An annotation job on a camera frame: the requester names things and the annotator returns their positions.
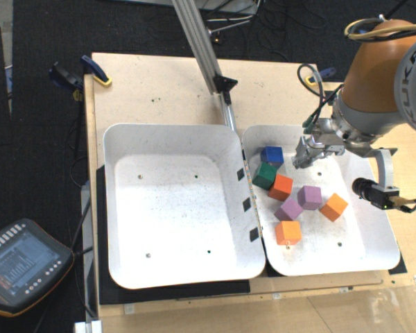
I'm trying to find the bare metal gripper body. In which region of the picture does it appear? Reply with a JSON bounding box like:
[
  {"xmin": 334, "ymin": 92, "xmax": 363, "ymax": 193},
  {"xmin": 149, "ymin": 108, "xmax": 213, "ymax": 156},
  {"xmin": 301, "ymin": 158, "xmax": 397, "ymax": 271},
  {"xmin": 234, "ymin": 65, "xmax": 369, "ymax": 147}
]
[{"xmin": 305, "ymin": 117, "xmax": 361, "ymax": 156}]

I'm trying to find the pale wood board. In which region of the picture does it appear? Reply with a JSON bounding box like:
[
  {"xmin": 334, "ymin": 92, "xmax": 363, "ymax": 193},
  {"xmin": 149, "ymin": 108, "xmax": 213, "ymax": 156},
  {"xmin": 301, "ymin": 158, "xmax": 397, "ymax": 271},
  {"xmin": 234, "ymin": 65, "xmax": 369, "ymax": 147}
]
[{"xmin": 91, "ymin": 51, "xmax": 385, "ymax": 307}]

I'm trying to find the dark orange cube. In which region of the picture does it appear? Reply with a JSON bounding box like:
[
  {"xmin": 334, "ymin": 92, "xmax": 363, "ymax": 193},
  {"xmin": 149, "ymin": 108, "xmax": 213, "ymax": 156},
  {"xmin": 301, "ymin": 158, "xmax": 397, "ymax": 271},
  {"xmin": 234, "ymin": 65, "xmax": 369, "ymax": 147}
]
[{"xmin": 267, "ymin": 173, "xmax": 295, "ymax": 203}]

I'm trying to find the green cube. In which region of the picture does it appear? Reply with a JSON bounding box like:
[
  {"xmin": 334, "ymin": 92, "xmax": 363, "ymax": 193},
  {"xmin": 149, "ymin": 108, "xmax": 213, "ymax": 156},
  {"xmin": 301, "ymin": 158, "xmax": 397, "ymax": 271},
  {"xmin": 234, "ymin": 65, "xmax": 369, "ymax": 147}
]
[{"xmin": 252, "ymin": 162, "xmax": 278, "ymax": 191}]

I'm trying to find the purple cube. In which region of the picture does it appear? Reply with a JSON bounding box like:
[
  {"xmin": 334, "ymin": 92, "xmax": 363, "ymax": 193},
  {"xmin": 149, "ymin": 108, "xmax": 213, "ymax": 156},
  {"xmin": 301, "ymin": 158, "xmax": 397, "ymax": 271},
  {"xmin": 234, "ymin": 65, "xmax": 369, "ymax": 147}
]
[
  {"xmin": 297, "ymin": 185, "xmax": 324, "ymax": 212},
  {"xmin": 273, "ymin": 198, "xmax": 304, "ymax": 222}
]

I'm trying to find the white plastic tray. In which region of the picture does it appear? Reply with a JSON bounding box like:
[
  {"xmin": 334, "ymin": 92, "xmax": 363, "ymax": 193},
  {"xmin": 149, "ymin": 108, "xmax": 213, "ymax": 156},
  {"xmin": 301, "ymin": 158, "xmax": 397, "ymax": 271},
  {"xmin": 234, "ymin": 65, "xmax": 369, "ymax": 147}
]
[
  {"xmin": 241, "ymin": 124, "xmax": 401, "ymax": 278},
  {"xmin": 102, "ymin": 122, "xmax": 267, "ymax": 290}
]

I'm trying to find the blue cube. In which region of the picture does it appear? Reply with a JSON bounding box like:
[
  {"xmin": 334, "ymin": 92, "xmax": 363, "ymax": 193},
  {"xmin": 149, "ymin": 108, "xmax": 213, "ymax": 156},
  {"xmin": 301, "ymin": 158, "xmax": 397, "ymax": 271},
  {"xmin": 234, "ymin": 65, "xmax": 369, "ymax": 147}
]
[{"xmin": 260, "ymin": 146, "xmax": 285, "ymax": 169}]

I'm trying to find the black cylinder on white bracket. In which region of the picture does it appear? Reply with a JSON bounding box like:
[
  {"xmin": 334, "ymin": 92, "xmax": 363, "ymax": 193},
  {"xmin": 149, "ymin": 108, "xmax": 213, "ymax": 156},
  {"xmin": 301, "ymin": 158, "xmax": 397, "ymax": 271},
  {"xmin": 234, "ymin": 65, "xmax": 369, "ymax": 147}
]
[{"xmin": 352, "ymin": 147, "xmax": 401, "ymax": 210}]

